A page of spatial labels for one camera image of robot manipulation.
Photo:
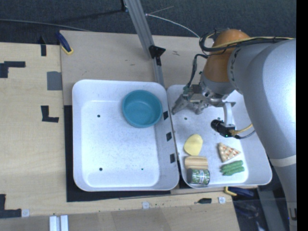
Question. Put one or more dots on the pizza slice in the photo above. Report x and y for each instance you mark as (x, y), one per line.
(226, 152)

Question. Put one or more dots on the blue bowl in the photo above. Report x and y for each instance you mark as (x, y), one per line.
(142, 109)

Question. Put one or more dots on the white plastic tray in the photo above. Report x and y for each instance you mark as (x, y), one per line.
(115, 143)
(207, 129)

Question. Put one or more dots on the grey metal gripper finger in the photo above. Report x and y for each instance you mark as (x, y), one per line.
(201, 108)
(179, 105)

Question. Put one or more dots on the pale wood board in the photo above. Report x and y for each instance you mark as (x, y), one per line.
(106, 56)

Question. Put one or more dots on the black cylinder on white bracket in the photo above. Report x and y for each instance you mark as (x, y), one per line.
(222, 127)

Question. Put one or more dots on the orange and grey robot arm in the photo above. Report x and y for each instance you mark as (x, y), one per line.
(269, 85)

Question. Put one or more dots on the yellow potato crisp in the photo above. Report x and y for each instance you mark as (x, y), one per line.
(193, 145)

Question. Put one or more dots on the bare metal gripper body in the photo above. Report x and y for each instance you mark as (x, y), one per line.
(197, 95)

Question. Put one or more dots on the tan bread roll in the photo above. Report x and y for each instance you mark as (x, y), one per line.
(196, 162)

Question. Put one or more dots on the green printed can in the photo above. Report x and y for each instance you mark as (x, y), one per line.
(198, 176)

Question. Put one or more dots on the green bean pods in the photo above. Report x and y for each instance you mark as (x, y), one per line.
(232, 168)

